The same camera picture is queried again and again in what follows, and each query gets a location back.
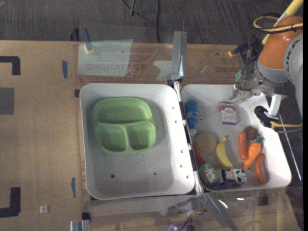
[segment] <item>green divided tray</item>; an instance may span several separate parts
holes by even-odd
[[[108,153],[150,149],[156,140],[155,121],[141,98],[115,97],[96,102],[93,125],[98,145]]]

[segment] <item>yellow tube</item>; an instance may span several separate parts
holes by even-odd
[[[290,15],[294,15],[298,11],[298,9],[303,5],[303,3],[304,3],[304,0],[293,0],[290,3],[290,5],[287,7],[287,9],[284,11],[284,13],[277,20],[274,26],[276,26],[276,24],[280,22],[283,18],[290,16]],[[269,38],[269,34],[267,34],[262,40],[263,45],[265,45],[268,38]]]

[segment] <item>banana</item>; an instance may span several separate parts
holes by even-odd
[[[222,137],[221,141],[216,146],[216,156],[217,159],[223,169],[234,168],[233,164],[227,157],[226,149],[225,149],[225,141],[226,137]]]

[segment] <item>blue bottle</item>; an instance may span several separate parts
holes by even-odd
[[[185,113],[189,130],[196,129],[199,122],[199,105],[196,101],[188,101],[185,104]]]

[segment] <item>orange carrot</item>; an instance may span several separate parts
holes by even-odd
[[[192,145],[192,150],[193,150],[193,153],[194,153],[194,157],[196,158],[196,162],[197,162],[197,165],[198,167],[201,167],[203,164],[206,164],[206,161],[203,159],[200,151],[199,151],[199,146],[194,143]]]
[[[246,138],[247,138],[246,133],[241,132],[239,134],[239,153],[242,160],[246,160],[248,157],[246,148]]]
[[[243,169],[248,169],[248,167],[252,164],[255,158],[259,155],[261,151],[261,144],[259,142],[253,142],[248,148],[248,157],[244,162]]]
[[[256,157],[255,161],[255,172],[257,175],[258,182],[264,183],[265,182],[265,175],[263,173],[263,162],[264,162],[265,155],[263,153],[260,153]]]

